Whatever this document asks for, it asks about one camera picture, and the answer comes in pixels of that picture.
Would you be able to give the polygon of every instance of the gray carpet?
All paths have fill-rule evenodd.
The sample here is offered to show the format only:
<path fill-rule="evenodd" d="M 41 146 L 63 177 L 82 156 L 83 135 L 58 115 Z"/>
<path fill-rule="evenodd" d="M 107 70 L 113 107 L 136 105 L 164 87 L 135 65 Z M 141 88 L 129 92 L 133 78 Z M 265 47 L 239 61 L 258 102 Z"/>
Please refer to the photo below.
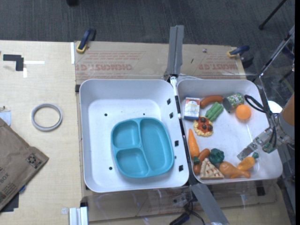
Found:
<path fill-rule="evenodd" d="M 295 0 L 0 0 L 0 40 L 80 40 L 88 28 L 96 41 L 168 43 L 170 27 L 184 25 L 184 44 L 249 45 L 257 74 L 295 24 Z M 258 85 L 284 106 L 294 91 L 289 58 L 280 53 Z"/>

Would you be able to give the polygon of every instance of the paper bag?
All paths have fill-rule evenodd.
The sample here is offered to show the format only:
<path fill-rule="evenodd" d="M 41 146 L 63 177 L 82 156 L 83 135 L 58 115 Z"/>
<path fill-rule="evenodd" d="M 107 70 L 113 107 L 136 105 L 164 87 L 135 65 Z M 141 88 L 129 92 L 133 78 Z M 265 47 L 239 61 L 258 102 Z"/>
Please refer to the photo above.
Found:
<path fill-rule="evenodd" d="M 0 211 L 48 159 L 0 118 Z"/>

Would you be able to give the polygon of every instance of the roll of tape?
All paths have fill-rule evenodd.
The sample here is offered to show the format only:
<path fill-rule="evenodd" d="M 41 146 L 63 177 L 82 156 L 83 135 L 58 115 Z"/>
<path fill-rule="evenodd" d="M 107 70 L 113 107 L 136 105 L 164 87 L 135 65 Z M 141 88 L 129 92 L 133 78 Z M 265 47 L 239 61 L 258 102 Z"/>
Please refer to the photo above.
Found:
<path fill-rule="evenodd" d="M 56 111 L 58 112 L 58 114 L 59 114 L 59 116 L 60 116 L 58 122 L 57 122 L 56 124 L 54 124 L 53 126 L 51 126 L 51 127 L 42 127 L 42 126 L 38 125 L 38 124 L 36 123 L 36 121 L 34 120 L 34 116 L 35 116 L 36 112 L 37 112 L 39 109 L 44 108 L 44 107 L 50 107 L 50 108 L 53 108 L 54 110 L 56 110 Z M 40 105 L 36 106 L 36 107 L 32 110 L 32 112 L 31 112 L 31 121 L 32 121 L 33 126 L 35 126 L 35 127 L 36 127 L 38 130 L 40 130 L 40 131 L 43 131 L 43 132 L 49 132 L 49 131 L 52 131 L 52 130 L 56 129 L 56 128 L 61 124 L 61 121 L 62 121 L 62 112 L 61 112 L 61 109 L 60 109 L 58 106 L 56 106 L 56 105 L 54 105 L 54 104 L 51 104 L 51 103 L 43 103 L 43 104 L 40 104 Z"/>

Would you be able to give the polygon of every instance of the table surface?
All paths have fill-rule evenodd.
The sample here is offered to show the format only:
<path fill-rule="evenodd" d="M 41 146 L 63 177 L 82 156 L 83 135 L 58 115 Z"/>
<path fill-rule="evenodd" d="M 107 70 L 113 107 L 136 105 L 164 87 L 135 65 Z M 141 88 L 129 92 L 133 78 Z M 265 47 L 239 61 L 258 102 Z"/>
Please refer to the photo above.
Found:
<path fill-rule="evenodd" d="M 11 128 L 50 158 L 20 194 L 19 208 L 0 213 L 0 225 L 66 225 L 66 211 L 79 207 L 82 198 L 80 135 L 71 49 L 71 43 L 0 41 L 0 104 L 11 109 Z M 3 61 L 3 54 L 21 55 L 24 61 L 45 61 L 45 64 L 26 65 L 27 77 L 24 78 L 23 72 L 15 70 L 15 62 Z M 53 103 L 62 110 L 62 124 L 56 130 L 42 132 L 32 125 L 31 111 L 41 103 Z M 47 109 L 37 114 L 37 122 L 44 126 L 57 119 L 58 116 Z M 275 202 L 222 211 L 230 224 L 289 224 L 280 189 L 276 188 L 275 193 Z M 208 221 L 203 211 L 199 214 Z M 170 214 L 91 224 L 169 224 L 178 216 Z M 187 224 L 196 221 L 197 218 L 192 217 Z"/>

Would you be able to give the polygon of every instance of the toy orange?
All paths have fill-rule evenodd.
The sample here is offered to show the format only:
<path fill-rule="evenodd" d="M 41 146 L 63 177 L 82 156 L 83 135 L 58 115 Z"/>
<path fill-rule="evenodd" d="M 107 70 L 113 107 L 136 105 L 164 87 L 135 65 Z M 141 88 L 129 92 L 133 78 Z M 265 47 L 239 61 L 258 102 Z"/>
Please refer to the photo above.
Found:
<path fill-rule="evenodd" d="M 251 110 L 247 105 L 241 104 L 236 107 L 235 115 L 239 119 L 248 119 L 251 116 Z"/>

